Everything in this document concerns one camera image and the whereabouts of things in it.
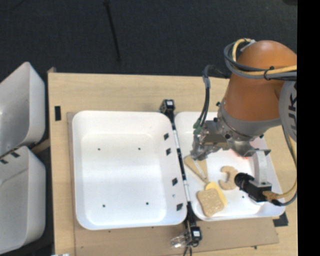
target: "empty white tray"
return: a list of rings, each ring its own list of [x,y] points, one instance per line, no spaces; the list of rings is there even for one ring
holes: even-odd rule
[[[0,156],[40,141],[45,128],[45,83],[25,62],[0,83]]]
[[[40,238],[45,217],[45,166],[23,146],[0,162],[0,254]]]
[[[182,157],[190,155],[193,142],[193,124],[199,118],[199,112],[180,112],[175,117],[176,130],[180,142]],[[207,120],[212,120],[217,116],[216,112],[209,112]],[[264,139],[257,138],[252,142],[254,148],[267,149]],[[272,191],[281,194],[279,181],[274,170],[270,155],[266,156],[267,160],[267,180],[272,183]],[[207,158],[207,171],[209,181],[216,182],[225,181],[227,174],[221,172],[223,166],[233,166],[240,173],[248,173],[254,176],[254,164],[251,157],[243,158],[237,155],[233,150],[222,149],[218,152],[211,153]],[[192,172],[188,166],[184,165],[187,181],[189,184],[189,192],[191,198],[192,209],[195,215],[204,221],[221,221],[230,219],[243,219],[255,217],[275,217],[280,216],[284,211],[284,206],[275,206],[269,202],[255,202],[248,197],[246,192],[235,188],[233,190],[222,190],[228,204],[222,211],[214,214],[213,217],[204,215],[201,205],[197,199],[197,192],[204,190],[205,183]]]
[[[75,211],[86,229],[175,225],[187,215],[169,119],[82,111],[72,120]]]

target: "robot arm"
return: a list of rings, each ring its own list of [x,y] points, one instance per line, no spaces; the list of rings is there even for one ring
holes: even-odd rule
[[[238,47],[243,46],[238,60]],[[203,160],[220,149],[253,157],[254,177],[240,173],[235,183],[257,202],[270,198],[265,156],[269,149],[256,149],[251,141],[272,127],[283,126],[297,141],[297,55],[285,45],[270,41],[240,39],[224,49],[225,63],[232,71],[217,117],[206,120],[210,80],[203,71],[206,87],[204,107],[194,124],[191,157]]]

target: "dark fabric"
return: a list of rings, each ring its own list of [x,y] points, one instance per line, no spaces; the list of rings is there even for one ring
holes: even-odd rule
[[[0,10],[21,0],[0,0]],[[0,81],[25,61],[58,72],[200,76],[227,73],[224,47],[243,37],[297,52],[294,0],[24,0],[0,11]]]

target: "wooden piece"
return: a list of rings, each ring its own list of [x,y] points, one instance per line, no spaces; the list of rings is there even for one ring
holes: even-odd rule
[[[221,101],[228,80],[211,78],[211,105]],[[90,231],[74,218],[67,113],[82,110],[157,111],[163,99],[175,101],[175,112],[200,112],[205,98],[202,77],[115,74],[48,74],[49,130],[52,168],[54,249],[56,254],[71,256],[104,255],[180,255],[170,238],[184,230],[184,225],[141,227]],[[61,120],[55,118],[60,107]],[[282,137],[281,129],[265,134],[271,158],[283,191],[295,180],[295,167]],[[287,207],[288,227],[275,229],[271,218],[229,221],[198,221],[203,232],[201,245],[193,252],[200,256],[298,254],[297,203]],[[265,245],[261,249],[251,248]]]

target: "wooden table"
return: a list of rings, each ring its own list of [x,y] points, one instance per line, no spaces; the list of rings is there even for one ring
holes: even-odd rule
[[[211,105],[217,111],[227,79],[211,78]],[[82,110],[157,111],[164,99],[175,101],[175,112],[201,111],[205,99],[202,77],[116,74],[48,74],[49,137],[52,168],[54,250],[71,256],[181,255],[170,247],[170,238],[183,224],[90,231],[74,216],[67,113]],[[294,162],[282,129],[265,134],[271,159],[283,191],[296,178]],[[270,217],[229,221],[198,221],[203,232],[199,256],[298,255],[297,200],[286,207],[288,226],[276,227]]]

